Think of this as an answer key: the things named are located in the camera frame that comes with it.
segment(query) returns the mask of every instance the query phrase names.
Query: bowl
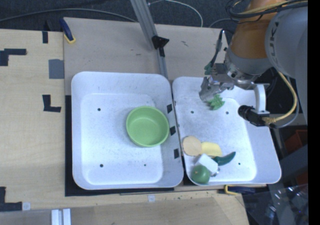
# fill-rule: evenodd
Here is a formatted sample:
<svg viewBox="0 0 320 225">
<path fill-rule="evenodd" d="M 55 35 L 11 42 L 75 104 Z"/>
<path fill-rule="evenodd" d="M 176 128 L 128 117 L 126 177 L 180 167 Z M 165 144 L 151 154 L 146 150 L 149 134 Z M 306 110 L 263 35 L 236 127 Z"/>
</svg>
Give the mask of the bowl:
<svg viewBox="0 0 320 225">
<path fill-rule="evenodd" d="M 126 118 L 126 131 L 140 147 L 155 147 L 169 136 L 167 117 L 153 106 L 140 106 L 130 111 Z"/>
</svg>

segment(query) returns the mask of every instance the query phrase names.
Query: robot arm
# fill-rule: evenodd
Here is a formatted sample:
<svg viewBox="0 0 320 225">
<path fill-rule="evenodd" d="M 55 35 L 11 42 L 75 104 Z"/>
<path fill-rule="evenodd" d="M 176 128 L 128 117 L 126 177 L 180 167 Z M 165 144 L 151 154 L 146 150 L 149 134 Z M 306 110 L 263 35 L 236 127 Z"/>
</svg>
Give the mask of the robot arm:
<svg viewBox="0 0 320 225">
<path fill-rule="evenodd" d="M 245 12 L 235 14 L 232 8 L 240 1 L 232 1 L 226 9 L 231 18 L 239 19 L 238 26 L 224 63 L 215 63 L 213 58 L 208 64 L 210 75 L 203 79 L 200 98 L 209 101 L 234 86 L 254 90 L 257 88 L 255 80 L 267 69 L 275 67 L 278 72 L 296 79 L 308 123 L 308 2 L 251 0 Z"/>
</svg>

